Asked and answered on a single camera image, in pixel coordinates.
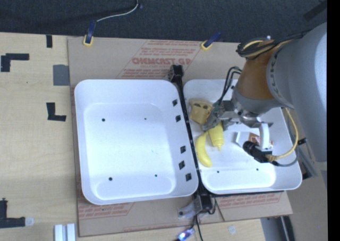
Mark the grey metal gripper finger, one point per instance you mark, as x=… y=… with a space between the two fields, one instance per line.
x=207 y=125
x=224 y=125

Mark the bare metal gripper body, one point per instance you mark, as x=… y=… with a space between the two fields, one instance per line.
x=230 y=115

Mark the yellow squeeze bottle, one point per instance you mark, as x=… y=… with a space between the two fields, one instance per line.
x=217 y=136

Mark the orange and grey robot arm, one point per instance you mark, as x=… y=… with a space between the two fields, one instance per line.
x=289 y=75

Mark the beige toy bread slice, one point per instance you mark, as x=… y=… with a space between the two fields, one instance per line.
x=199 y=111

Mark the thin black rod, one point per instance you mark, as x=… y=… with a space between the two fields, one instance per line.
x=189 y=128

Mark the white and brown carton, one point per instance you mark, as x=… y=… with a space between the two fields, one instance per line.
x=243 y=137

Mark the yellow banana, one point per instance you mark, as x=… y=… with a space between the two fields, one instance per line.
x=202 y=152

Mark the white plastic tray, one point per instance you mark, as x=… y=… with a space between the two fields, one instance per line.
x=127 y=141
x=239 y=176

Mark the brown cardboard board red print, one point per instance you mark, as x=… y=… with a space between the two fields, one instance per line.
x=106 y=59

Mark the black cylinder on white bracket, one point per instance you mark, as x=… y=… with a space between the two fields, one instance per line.
x=255 y=150

